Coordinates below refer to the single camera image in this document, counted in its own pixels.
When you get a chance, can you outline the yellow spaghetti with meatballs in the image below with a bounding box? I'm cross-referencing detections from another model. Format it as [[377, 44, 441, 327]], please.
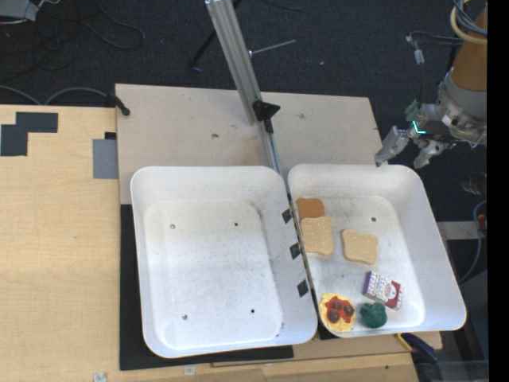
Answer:
[[318, 291, 357, 333]]

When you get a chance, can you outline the small purple and white carton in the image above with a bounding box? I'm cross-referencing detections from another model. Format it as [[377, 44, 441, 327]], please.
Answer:
[[361, 270, 405, 311]]

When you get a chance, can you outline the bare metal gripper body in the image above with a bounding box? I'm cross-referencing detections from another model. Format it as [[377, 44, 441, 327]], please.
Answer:
[[410, 100, 488, 147]]

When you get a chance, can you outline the green broccoli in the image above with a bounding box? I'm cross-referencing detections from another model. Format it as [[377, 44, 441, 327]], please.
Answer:
[[359, 301, 388, 329]]

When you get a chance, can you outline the brown cardboard board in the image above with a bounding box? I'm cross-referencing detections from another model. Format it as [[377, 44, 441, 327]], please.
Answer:
[[115, 83, 444, 368]]

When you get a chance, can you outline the brown toast slice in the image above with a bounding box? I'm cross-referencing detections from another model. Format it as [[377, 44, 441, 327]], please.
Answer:
[[295, 197, 326, 222]]

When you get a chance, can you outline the pale bread slice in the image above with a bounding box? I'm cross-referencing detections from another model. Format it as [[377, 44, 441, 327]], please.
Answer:
[[300, 215, 336, 257], [340, 228, 379, 266]]

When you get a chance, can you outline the white plastic tray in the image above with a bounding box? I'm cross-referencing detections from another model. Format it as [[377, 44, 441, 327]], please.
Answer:
[[286, 162, 468, 339], [130, 165, 320, 360]]

